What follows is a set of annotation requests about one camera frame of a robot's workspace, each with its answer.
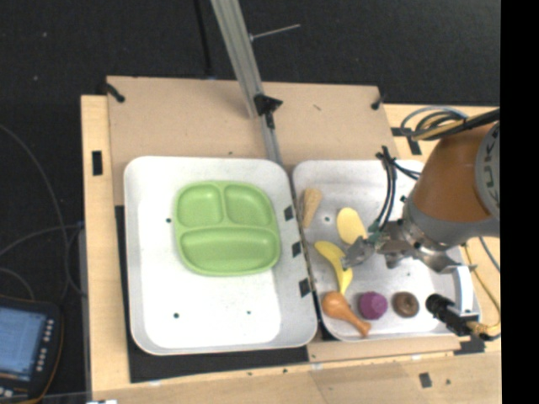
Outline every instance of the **wooden table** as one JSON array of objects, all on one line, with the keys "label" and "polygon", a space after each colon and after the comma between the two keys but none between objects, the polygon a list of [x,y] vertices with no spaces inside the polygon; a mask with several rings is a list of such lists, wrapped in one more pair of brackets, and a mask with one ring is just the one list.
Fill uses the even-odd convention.
[{"label": "wooden table", "polygon": [[[120,84],[125,79],[114,79]],[[219,88],[232,88],[230,82],[217,82]],[[289,84],[270,83],[269,90],[285,92]],[[330,106],[339,103],[340,88],[347,93],[366,93],[376,98],[377,89],[354,86],[296,85],[300,89],[288,98],[310,93]],[[234,115],[241,108],[241,95],[232,92]],[[112,98],[83,96],[84,205],[88,255],[88,302],[90,325],[90,364],[93,398],[120,402],[501,402],[501,339],[487,343],[485,352],[456,356],[455,350],[468,338],[414,338],[405,342],[380,343],[324,342],[317,335],[307,345],[309,361],[263,369],[249,369],[191,375],[146,383],[131,383],[126,350],[124,306],[114,216],[113,164],[111,159],[110,107]],[[381,107],[387,130],[395,127],[421,105],[385,104]],[[478,114],[490,108],[460,107]],[[179,114],[192,109],[179,108]],[[354,118],[346,114],[335,118]],[[433,143],[420,142],[421,156],[413,155],[405,138],[395,137],[390,145],[400,158],[424,160]],[[281,152],[286,156],[285,147]],[[101,156],[102,172],[95,172],[96,153]],[[488,244],[499,258],[499,240]],[[483,281],[499,300],[499,274],[488,261],[479,243],[471,242],[474,263]],[[483,321],[496,322],[497,311],[482,286],[474,278]]]}]

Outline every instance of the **white tray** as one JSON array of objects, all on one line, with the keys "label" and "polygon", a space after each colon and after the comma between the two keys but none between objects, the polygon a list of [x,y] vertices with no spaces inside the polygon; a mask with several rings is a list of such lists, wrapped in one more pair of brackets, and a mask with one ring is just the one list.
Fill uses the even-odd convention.
[{"label": "white tray", "polygon": [[[400,161],[404,167],[421,170],[423,164],[416,161]],[[320,189],[323,199],[314,216],[312,224],[303,230],[307,245],[307,258],[311,265],[313,285],[317,298],[322,302],[330,290],[337,290],[338,284],[330,263],[314,248],[316,241],[330,241],[345,250],[346,246],[339,237],[336,216],[344,207],[358,211],[365,228],[378,216],[386,197],[387,177],[378,160],[373,161],[310,161],[300,163],[293,173],[296,193],[301,196],[303,190],[312,187]],[[397,195],[392,210],[391,220],[402,214],[403,195],[407,196],[415,181],[402,173],[398,174]],[[462,262],[458,248],[448,251],[451,258]],[[424,263],[412,258],[405,258],[393,269],[386,266],[385,258],[374,255],[362,264],[353,267],[354,278],[346,299],[353,312],[359,315],[357,308],[361,293],[376,291],[386,296],[389,308],[378,320],[371,321],[372,328],[367,339],[404,338],[422,335],[451,334],[445,325],[430,314],[424,302],[433,293],[439,293],[451,300],[460,297],[460,287],[453,274],[438,274]],[[419,313],[411,318],[402,318],[391,308],[391,298],[396,292],[413,293],[420,304]],[[473,308],[479,312],[478,302],[473,298]],[[322,314],[322,321],[328,331],[342,341],[355,342],[361,338],[358,331],[348,322],[333,319]]]},{"label": "white tray", "polygon": [[[202,354],[300,347],[313,338],[318,319],[285,171],[260,159],[139,157],[125,170],[125,232],[131,333],[150,354]],[[267,271],[209,277],[187,269],[168,220],[186,184],[238,181],[262,189],[280,230],[281,256]]]}]

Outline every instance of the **green plate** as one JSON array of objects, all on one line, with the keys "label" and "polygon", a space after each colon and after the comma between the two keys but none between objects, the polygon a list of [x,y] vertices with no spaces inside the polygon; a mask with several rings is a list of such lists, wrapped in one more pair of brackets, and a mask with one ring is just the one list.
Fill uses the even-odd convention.
[{"label": "green plate", "polygon": [[268,196],[247,183],[192,183],[177,194],[176,243],[185,265],[204,275],[255,274],[280,257],[279,227]]}]

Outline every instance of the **handheld device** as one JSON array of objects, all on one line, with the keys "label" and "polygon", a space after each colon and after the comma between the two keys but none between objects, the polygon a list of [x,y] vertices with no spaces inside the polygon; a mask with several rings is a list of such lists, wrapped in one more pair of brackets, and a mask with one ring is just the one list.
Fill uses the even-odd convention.
[{"label": "handheld device", "polygon": [[61,352],[62,319],[49,302],[0,296],[0,403],[42,398]]}]

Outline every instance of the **brown round object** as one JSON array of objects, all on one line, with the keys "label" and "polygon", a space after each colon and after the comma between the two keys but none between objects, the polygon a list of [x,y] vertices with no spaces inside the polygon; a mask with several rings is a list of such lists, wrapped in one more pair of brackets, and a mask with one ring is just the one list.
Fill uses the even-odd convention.
[{"label": "brown round object", "polygon": [[419,311],[418,299],[410,292],[397,292],[392,304],[393,310],[401,317],[414,317]]}]

